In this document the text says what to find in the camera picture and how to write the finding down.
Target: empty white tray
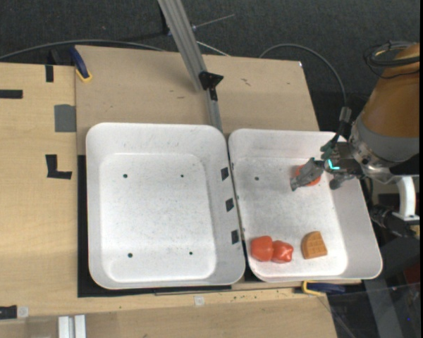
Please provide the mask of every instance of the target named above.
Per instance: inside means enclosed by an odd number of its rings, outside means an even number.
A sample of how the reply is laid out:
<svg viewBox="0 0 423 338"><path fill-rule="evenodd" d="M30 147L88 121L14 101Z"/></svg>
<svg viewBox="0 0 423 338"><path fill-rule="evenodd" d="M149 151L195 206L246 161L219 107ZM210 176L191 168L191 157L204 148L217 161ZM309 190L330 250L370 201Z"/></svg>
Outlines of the empty white tray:
<svg viewBox="0 0 423 338"><path fill-rule="evenodd" d="M369 279L382 269L360 182L329 188L328 173L318 185L294 192L290 178L335 133L241 129L229 137L235 192L253 273L265 282ZM318 230L328 255L304 259L301 240ZM270 235L293 245L289 263L259 262L250 255L255 237Z"/></svg>
<svg viewBox="0 0 423 338"><path fill-rule="evenodd" d="M208 125L86 137L89 267L107 289L233 284L245 270L226 140Z"/></svg>

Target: red object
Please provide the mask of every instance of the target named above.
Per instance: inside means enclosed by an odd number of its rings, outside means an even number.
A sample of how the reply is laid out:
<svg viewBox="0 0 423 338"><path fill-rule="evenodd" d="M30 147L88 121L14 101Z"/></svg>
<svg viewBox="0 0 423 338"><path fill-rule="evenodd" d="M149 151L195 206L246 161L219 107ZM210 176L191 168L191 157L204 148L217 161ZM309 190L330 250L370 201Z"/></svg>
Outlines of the red object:
<svg viewBox="0 0 423 338"><path fill-rule="evenodd" d="M276 240L273 242L273 257L271 260L275 263L287 263L291 262L293 257L293 246L289 243L282 242L281 240Z"/></svg>
<svg viewBox="0 0 423 338"><path fill-rule="evenodd" d="M305 164L302 164L302 165L299 165L297 168L296 168L296 171L295 171L295 176L297 177L298 175L299 175L299 172L301 171L301 168L304 166ZM315 179L315 180L312 180L309 184L306 184L305 186L306 187L311 187L311 186L313 186L313 185L317 185L318 183L319 183L319 181L321 180L321 176L319 176L317 179Z"/></svg>
<svg viewBox="0 0 423 338"><path fill-rule="evenodd" d="M261 262L270 261L273 257L273 239L264 235L251 241L251 256Z"/></svg>

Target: black mat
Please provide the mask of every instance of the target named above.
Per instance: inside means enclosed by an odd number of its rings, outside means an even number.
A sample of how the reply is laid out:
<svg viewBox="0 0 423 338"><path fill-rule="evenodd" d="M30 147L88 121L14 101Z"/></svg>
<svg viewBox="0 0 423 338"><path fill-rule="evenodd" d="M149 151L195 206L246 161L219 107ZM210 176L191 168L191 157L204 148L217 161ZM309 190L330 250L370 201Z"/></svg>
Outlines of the black mat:
<svg viewBox="0 0 423 338"><path fill-rule="evenodd" d="M230 285L174 287L174 288L144 288L144 289L105 289L99 286L91 277L88 268L87 244L87 184L86 156L78 156L78 292L79 298L89 296L127 296L147 293L174 293L223 291L232 289Z"/></svg>

